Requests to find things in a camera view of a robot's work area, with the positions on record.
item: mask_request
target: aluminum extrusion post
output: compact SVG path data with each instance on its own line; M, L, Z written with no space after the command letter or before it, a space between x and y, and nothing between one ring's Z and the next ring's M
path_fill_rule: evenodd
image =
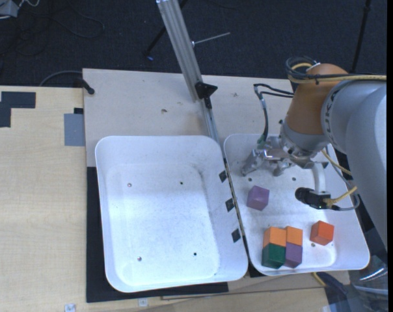
M198 96L197 89L195 88L195 85L203 83L203 80L178 0L156 0L156 4L161 13L181 71L185 77L189 93L193 101L201 102L208 133L210 137L219 143L212 109L205 105L205 102Z

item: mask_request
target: black bracket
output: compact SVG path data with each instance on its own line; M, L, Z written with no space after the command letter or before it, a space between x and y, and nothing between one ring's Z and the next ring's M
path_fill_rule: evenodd
M210 96L214 93L214 91L216 91L216 89L218 89L218 86L213 86L200 81L195 84L196 93L198 94L199 99L204 99L205 107L207 109L212 109Z

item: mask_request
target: white tray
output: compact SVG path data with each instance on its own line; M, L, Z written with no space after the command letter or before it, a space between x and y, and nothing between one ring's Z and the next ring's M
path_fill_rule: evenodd
M206 136L107 136L96 145L105 273L118 291L232 281L248 258L220 146Z
M295 198L298 187L314 189L311 170L291 167L278 177L274 177L265 168L259 168L245 177L241 174L241 167L256 147L258 138L259 135L254 134L234 134L224 142L224 152L253 266L268 276L363 269L370 260L370 253L355 211L317 210ZM334 152L331 157L336 160ZM327 159L319 154L314 161ZM345 183L331 165L325 169L325 181L333 198L347 191ZM247 194L254 185L270 191L269 204L263 211L246 206ZM337 205L351 207L352 202L350 198L345 198ZM312 244L309 239L310 228L318 220L335 226L334 239L326 246ZM263 234L269 226L294 226L303 230L303 262L298 267L282 266L274 269L262 266Z

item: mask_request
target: cube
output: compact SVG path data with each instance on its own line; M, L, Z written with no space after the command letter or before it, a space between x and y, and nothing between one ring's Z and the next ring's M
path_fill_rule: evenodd
M286 230L271 226L264 231L263 247L269 243L286 247Z
M286 242L302 246L303 230L293 226L286 226Z
M262 266L278 269L285 263L286 248L276 244L267 244L262 249Z
M247 207L262 211L269 203L269 190L260 186L253 186L247 196Z
M298 267L302 263L302 251L303 247L301 245L286 242L284 266L290 268Z
M309 239L320 245L327 245L334 238L334 226L324 221L317 221L311 227Z

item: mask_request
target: black clamp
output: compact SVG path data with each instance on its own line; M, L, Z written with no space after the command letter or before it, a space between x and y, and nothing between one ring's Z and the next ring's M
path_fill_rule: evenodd
M84 88L90 95L95 93L95 90L82 77L75 78L74 88Z
M195 90L198 94L199 99L204 99L205 107L207 109L212 109L210 96L218 89L218 86L213 86L203 82L197 82L195 84Z

